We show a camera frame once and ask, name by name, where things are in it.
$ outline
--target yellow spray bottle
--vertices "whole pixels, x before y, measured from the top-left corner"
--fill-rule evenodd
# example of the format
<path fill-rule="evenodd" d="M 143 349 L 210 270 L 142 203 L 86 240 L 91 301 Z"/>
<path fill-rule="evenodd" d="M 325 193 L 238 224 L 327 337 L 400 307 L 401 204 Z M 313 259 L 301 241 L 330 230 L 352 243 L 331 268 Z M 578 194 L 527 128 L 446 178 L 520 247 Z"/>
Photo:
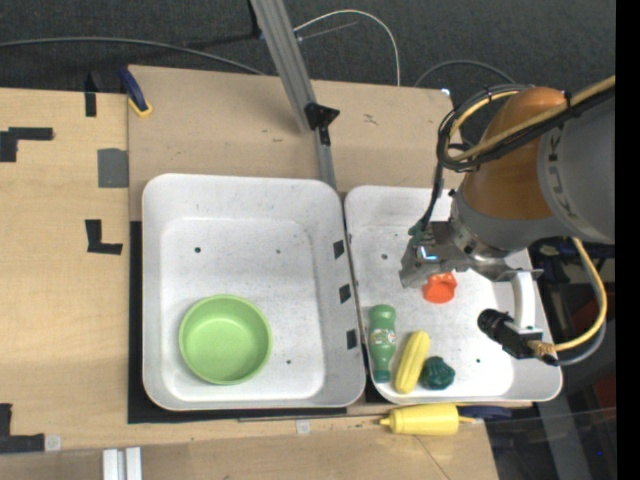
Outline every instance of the yellow spray bottle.
<path fill-rule="evenodd" d="M 451 436 L 458 432 L 461 417 L 455 404 L 425 404 L 392 409 L 380 420 L 394 434 Z"/>

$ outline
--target metal pole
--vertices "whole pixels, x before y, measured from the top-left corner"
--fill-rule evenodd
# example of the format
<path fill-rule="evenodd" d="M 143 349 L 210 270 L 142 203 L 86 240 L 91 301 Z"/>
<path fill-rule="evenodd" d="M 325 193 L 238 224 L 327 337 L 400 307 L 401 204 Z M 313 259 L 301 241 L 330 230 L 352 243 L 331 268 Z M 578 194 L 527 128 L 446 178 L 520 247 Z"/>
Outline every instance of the metal pole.
<path fill-rule="evenodd" d="M 320 179 L 336 188 L 331 147 L 327 143 L 326 137 L 321 137 L 320 128 L 316 127 L 312 130 L 305 114 L 305 107 L 309 103 L 316 103 L 316 98 L 284 2 L 282 0 L 250 1 L 293 108 L 298 126 L 304 134 L 312 132 L 314 135 Z"/>

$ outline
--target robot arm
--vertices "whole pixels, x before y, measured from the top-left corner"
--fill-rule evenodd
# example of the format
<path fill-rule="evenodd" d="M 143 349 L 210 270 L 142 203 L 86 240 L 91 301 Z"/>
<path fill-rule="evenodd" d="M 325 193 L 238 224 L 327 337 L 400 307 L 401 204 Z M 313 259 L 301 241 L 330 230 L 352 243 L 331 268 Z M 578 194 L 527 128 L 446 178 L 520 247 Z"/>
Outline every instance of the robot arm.
<path fill-rule="evenodd" d="M 440 174 L 429 209 L 409 231 L 400 281 L 420 287 L 431 275 L 471 268 L 491 281 L 511 282 L 515 318 L 487 310 L 478 325 L 523 358 L 533 357 L 529 343 L 542 336 L 526 294 L 539 272 L 514 270 L 505 260 L 547 237 L 615 243 L 615 77 L 574 98 L 550 88 L 503 86 L 477 100 L 503 94 L 510 98 L 478 145 L 457 157 L 448 154 L 450 136 L 479 103 L 452 112 L 441 125 Z M 466 175 L 449 219 L 431 221 L 444 167 Z"/>

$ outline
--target gray carpet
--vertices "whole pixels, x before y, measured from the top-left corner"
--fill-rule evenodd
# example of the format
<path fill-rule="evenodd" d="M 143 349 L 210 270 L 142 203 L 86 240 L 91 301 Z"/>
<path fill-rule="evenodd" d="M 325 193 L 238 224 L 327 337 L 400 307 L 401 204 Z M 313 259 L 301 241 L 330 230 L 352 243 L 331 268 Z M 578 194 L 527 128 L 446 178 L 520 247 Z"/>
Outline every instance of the gray carpet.
<path fill-rule="evenodd" d="M 402 85 L 444 61 L 488 63 L 518 82 L 577 91 L 615 73 L 616 0 L 285 0 L 292 24 L 338 9 L 381 19 L 400 49 Z M 394 84 L 391 43 L 363 17 L 324 20 L 301 50 L 312 78 Z M 0 43 L 55 36 L 109 36 L 173 44 L 246 34 L 246 0 L 0 0 Z M 264 42 L 244 40 L 206 49 L 275 73 Z M 82 90 L 97 70 L 117 90 L 116 69 L 128 63 L 206 70 L 224 64 L 159 49 L 113 44 L 0 48 L 0 86 Z M 454 101 L 502 79 L 491 71 L 448 66 L 422 86 L 447 87 Z"/>

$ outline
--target wooden table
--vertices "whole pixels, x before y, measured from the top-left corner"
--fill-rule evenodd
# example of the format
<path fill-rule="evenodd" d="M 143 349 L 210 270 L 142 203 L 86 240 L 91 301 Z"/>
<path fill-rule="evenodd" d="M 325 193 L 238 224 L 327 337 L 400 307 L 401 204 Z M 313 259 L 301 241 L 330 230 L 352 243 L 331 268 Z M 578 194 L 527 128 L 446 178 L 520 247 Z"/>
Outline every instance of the wooden table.
<path fill-rule="evenodd" d="M 191 478 L 326 478 L 327 467 L 345 478 L 497 478 L 484 425 L 448 438 L 392 435 L 377 424 L 388 408 L 364 403 L 312 419 L 308 435 L 297 435 L 295 419 L 127 423 L 129 224 L 140 219 L 146 181 L 162 172 L 317 176 L 313 143 L 296 129 L 279 79 L 131 71 L 154 108 L 145 120 L 121 94 L 98 93 L 97 115 L 87 117 L 82 93 L 0 90 L 0 131 L 55 134 L 20 141 L 17 161 L 0 163 L 0 403 L 13 404 L 12 435 L 60 436 L 63 450 L 76 450 L 65 463 L 89 471 L 97 449 L 143 446 L 145 478 L 184 468 Z M 434 132 L 450 110 L 444 94 L 313 84 L 320 103 L 341 110 L 331 125 L 341 193 L 431 184 Z M 98 151 L 110 148 L 128 151 L 129 188 L 99 186 Z M 102 240 L 123 244 L 121 254 L 87 252 L 88 219 L 101 220 Z M 51 457 L 0 456 L 0 473 L 38 478 Z"/>

